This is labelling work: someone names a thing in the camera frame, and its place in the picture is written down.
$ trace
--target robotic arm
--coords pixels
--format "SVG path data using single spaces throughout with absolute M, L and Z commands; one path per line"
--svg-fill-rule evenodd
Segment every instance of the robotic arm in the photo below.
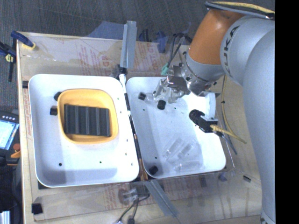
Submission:
M 222 3 L 206 6 L 212 9 L 200 24 L 184 61 L 170 67 L 154 92 L 154 100 L 173 103 L 190 92 L 205 96 L 223 75 L 243 87 L 245 115 L 261 176 L 261 223 L 274 224 L 275 13 L 266 9 L 263 13 L 251 13 L 250 9 L 236 12 L 231 4 Z

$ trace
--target orange object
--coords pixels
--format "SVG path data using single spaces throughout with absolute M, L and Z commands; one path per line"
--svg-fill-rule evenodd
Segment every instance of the orange object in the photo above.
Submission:
M 62 92 L 58 97 L 58 118 L 59 126 L 63 136 L 70 142 L 75 144 L 96 144 L 109 142 L 118 134 L 118 121 L 116 110 L 112 98 L 102 90 L 94 89 L 72 89 Z M 81 134 L 65 134 L 64 133 L 64 105 L 79 105 L 97 108 L 109 109 L 110 131 L 111 136 L 94 136 Z
M 229 27 L 243 14 L 211 9 L 201 22 L 189 48 L 190 57 L 199 63 L 220 65 L 220 46 Z

